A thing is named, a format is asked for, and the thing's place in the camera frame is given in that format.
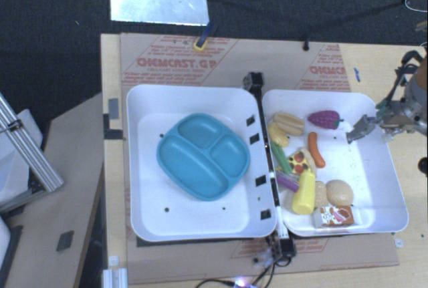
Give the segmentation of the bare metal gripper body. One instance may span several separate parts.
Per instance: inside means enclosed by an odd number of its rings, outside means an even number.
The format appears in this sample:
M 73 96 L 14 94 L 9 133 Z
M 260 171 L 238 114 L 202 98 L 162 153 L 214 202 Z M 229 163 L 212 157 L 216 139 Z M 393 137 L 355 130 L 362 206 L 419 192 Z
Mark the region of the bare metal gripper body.
M 427 135 L 427 104 L 411 98 L 401 98 L 377 104 L 379 126 L 389 134 L 418 132 Z

